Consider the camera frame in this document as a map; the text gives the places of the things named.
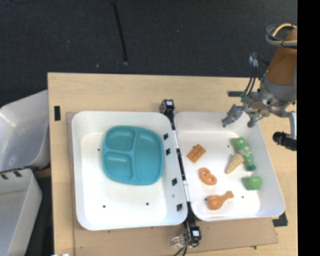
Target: green bottle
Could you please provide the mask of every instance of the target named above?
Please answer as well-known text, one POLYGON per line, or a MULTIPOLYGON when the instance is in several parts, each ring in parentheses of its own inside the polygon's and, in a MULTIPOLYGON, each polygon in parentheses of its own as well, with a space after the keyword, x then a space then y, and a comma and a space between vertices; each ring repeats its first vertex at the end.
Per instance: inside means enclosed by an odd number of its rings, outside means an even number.
POLYGON ((233 141, 233 145, 235 147, 235 150, 241 154, 244 158, 244 162, 246 163, 247 165, 247 169, 249 171, 253 171, 256 169, 256 166, 253 162, 253 156, 252 156, 252 153, 251 153, 251 150, 250 148, 248 147, 247 143, 246 143, 246 140, 245 138, 243 137, 239 137, 239 138, 236 138, 234 141, 233 141))

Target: green apple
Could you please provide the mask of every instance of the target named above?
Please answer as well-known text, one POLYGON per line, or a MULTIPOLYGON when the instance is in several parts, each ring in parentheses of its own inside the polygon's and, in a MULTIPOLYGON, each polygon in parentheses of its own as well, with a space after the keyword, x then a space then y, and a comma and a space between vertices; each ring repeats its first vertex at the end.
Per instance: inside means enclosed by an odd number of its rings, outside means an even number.
POLYGON ((243 179, 243 184, 247 190, 259 190, 262 179, 260 176, 250 176, 243 179))

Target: wooden table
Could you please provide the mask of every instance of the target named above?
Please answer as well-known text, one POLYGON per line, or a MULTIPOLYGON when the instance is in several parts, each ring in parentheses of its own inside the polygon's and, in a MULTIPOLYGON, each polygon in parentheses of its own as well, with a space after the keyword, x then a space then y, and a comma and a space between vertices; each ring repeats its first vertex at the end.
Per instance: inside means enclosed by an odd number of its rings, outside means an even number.
MULTIPOLYGON (((247 78, 164 75, 49 73, 50 150, 53 200, 54 252, 70 255, 173 255, 169 236, 178 226, 88 231, 73 211, 68 150, 67 114, 81 111, 156 111, 162 100, 173 99, 175 112, 227 112, 239 98, 247 78)), ((187 253, 195 256, 298 255, 297 153, 276 145, 274 132, 290 133, 287 118, 271 115, 260 128, 285 200, 288 226, 274 228, 271 218, 214 221, 197 224, 203 239, 187 253)))

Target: ice cream cone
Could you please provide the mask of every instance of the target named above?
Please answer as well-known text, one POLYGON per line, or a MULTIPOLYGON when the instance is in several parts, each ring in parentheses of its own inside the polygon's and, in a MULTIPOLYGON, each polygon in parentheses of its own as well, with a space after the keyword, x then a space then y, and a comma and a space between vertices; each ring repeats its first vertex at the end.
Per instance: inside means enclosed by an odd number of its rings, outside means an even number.
POLYGON ((244 161, 245 161, 245 159, 241 154, 238 154, 238 153, 234 154, 232 156, 232 159, 231 159, 229 165, 226 168, 225 173, 226 174, 231 173, 234 169, 236 169, 237 166, 239 166, 244 161))

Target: blue plate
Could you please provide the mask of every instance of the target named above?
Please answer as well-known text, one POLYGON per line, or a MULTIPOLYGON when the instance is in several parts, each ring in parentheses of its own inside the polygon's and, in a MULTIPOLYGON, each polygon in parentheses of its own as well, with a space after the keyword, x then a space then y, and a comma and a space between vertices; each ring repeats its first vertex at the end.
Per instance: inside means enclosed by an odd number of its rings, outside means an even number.
POLYGON ((163 142, 145 128, 122 125, 108 130, 102 157, 104 172, 117 182, 151 185, 163 173, 163 142))

